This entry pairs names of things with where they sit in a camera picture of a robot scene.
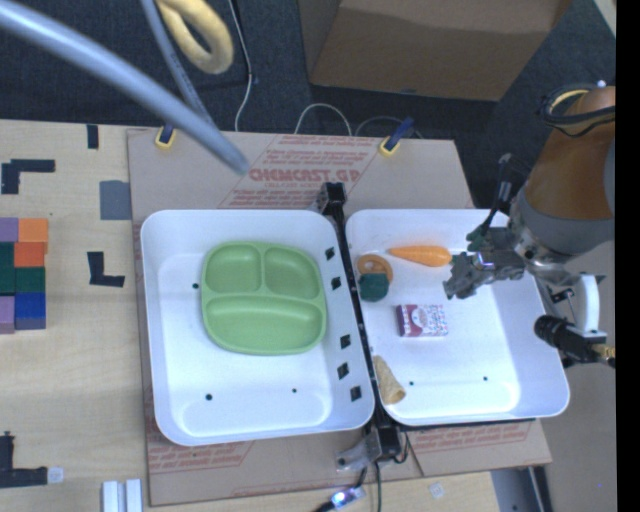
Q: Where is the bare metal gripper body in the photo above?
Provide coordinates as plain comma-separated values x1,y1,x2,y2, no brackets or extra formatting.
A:
473,230,557,287

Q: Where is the orange carrot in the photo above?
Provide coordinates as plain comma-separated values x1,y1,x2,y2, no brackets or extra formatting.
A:
387,244,454,269

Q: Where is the red and white carton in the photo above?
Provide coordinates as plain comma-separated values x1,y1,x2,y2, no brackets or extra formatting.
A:
394,302,449,339

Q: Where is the orange doughnut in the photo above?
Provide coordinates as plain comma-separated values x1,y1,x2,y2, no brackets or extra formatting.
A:
355,253,395,282

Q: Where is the dark green broccoli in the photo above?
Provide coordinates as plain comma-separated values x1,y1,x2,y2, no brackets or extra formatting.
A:
357,274,391,304

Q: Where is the white plastic tray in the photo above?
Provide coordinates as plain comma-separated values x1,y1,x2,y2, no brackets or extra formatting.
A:
139,208,377,448
344,208,572,428

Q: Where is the tan bread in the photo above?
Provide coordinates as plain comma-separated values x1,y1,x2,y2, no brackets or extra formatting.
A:
371,354,408,405

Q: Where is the green divided plate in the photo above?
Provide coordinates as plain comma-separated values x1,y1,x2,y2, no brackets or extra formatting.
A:
200,240,329,357

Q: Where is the brown cardboard box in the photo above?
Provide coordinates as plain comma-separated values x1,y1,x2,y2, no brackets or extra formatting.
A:
298,0,572,103

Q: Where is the brown cardboard board red print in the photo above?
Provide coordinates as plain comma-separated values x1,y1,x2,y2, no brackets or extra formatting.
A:
125,128,554,507

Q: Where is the orange cube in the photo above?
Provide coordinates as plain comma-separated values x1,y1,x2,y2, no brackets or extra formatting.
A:
17,217,51,245
13,241,48,269

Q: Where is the green cube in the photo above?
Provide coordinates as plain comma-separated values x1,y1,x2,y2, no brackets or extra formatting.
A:
14,266,48,295
0,241,17,295

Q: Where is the blue cube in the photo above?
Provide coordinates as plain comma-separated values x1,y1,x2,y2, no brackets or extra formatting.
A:
14,291,48,331

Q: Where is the black cylinder on white bracket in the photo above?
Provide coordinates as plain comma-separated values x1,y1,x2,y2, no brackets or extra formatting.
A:
533,272,609,369

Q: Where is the black block with wires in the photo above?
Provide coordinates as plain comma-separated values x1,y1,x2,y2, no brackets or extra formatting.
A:
317,181,348,217
365,423,402,462

